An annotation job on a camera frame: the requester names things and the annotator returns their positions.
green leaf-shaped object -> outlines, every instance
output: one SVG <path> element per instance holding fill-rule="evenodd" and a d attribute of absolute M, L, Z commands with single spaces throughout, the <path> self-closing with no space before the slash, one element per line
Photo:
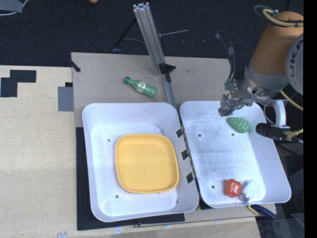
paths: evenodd
<path fill-rule="evenodd" d="M 239 133 L 245 133 L 251 129 L 250 123 L 238 117 L 228 117 L 227 122 Z"/>

metal post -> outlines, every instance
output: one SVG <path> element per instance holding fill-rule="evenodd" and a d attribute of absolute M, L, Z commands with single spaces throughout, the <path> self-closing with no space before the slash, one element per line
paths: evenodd
<path fill-rule="evenodd" d="M 157 75 L 161 74 L 159 65 L 165 63 L 162 47 L 159 41 L 159 35 L 155 27 L 152 12 L 149 3 L 140 3 L 133 6 L 135 16 L 141 29 L 144 42 L 147 46 Z M 165 88 L 167 102 L 176 108 L 176 101 L 173 93 L 171 82 L 167 81 L 166 75 L 162 75 L 162 80 Z"/>

wooden table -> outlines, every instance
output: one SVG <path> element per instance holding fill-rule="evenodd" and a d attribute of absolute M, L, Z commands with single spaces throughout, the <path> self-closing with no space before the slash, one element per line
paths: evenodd
<path fill-rule="evenodd" d="M 0 77 L 10 77 L 10 70 L 36 70 L 37 73 L 36 83 L 18 83 L 17 97 L 0 98 L 0 237 L 55 238 L 64 231 L 67 238 L 115 236 L 115 228 L 77 230 L 75 128 L 81 125 L 81 109 L 89 102 L 85 94 L 94 96 L 99 92 L 104 99 L 97 100 L 108 102 L 137 102 L 143 101 L 144 96 L 133 89 L 107 94 L 104 89 L 91 88 L 92 85 L 86 85 L 91 91 L 85 92 L 78 88 L 78 82 L 90 82 L 88 69 L 105 71 L 107 81 L 102 83 L 100 79 L 105 88 L 117 85 L 122 89 L 126 85 L 121 86 L 114 79 L 128 75 L 135 79 L 141 75 L 148 77 L 147 81 L 153 85 L 158 79 L 148 70 L 142 74 L 144 65 L 151 68 L 148 56 L 74 53 L 72 59 L 82 69 L 81 74 L 75 74 L 69 67 L 0 66 Z M 165 59 L 178 67 L 178 72 L 171 74 L 178 104 L 186 98 L 220 99 L 229 72 L 227 60 Z M 207 73 L 206 77 L 201 79 L 199 70 Z M 66 82 L 74 82 L 74 112 L 58 111 L 57 88 Z M 184 85 L 194 91 L 182 90 Z M 160 98 L 164 101 L 163 94 L 158 94 L 158 99 L 153 101 Z M 275 212 L 274 204 L 265 206 Z M 185 213 L 185 222 L 125 226 L 121 232 L 118 237 L 186 238 L 210 237 L 210 234 L 213 237 L 261 237 L 255 216 L 246 207 L 198 208 Z"/>

red tomato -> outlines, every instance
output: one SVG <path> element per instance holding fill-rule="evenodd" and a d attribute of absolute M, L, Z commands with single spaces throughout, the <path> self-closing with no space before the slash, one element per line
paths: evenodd
<path fill-rule="evenodd" d="M 241 182 L 235 179 L 229 179 L 224 182 L 224 194 L 229 197 L 236 197 L 241 190 Z"/>

yellow oval dish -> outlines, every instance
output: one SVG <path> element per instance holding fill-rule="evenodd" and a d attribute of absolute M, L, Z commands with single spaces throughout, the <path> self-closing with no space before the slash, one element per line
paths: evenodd
<path fill-rule="evenodd" d="M 158 193 L 179 182 L 172 142 L 159 134 L 120 137 L 115 144 L 115 167 L 120 185 L 130 193 Z"/>

